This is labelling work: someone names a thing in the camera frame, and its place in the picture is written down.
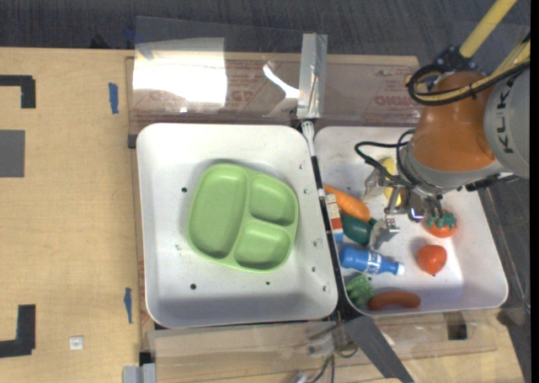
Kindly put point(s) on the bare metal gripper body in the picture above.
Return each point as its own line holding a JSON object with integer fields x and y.
{"x": 414, "y": 203}

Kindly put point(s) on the orange carrot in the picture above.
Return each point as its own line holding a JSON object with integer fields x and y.
{"x": 350, "y": 204}

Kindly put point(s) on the red and white carton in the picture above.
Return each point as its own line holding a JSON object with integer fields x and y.
{"x": 335, "y": 221}

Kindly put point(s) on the dark green pepper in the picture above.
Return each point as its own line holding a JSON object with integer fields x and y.
{"x": 357, "y": 230}

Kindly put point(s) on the black cylinder on white bracket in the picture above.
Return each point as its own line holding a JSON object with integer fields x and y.
{"x": 478, "y": 184}

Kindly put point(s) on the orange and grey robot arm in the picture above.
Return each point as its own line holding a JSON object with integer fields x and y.
{"x": 455, "y": 137}

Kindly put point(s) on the green divided plate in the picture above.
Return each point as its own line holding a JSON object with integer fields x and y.
{"x": 219, "y": 209}

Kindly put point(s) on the orange tomato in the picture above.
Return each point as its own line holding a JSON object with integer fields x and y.
{"x": 431, "y": 258}

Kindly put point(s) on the green broccoli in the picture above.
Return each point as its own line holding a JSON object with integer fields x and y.
{"x": 359, "y": 289}

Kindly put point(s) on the white plastic tray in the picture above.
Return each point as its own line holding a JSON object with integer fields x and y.
{"x": 471, "y": 263}
{"x": 168, "y": 225}

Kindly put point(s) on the orange fruit with green leaves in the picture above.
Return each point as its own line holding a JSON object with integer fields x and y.
{"x": 441, "y": 226}

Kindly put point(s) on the yellow banana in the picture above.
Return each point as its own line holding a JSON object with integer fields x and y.
{"x": 389, "y": 166}

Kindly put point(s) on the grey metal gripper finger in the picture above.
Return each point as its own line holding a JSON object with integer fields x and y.
{"x": 384, "y": 233}
{"x": 372, "y": 185}

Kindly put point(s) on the blue bottle white cap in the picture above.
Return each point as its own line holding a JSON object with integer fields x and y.
{"x": 358, "y": 258}

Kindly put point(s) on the brown sausage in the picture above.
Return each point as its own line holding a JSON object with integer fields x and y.
{"x": 396, "y": 300}

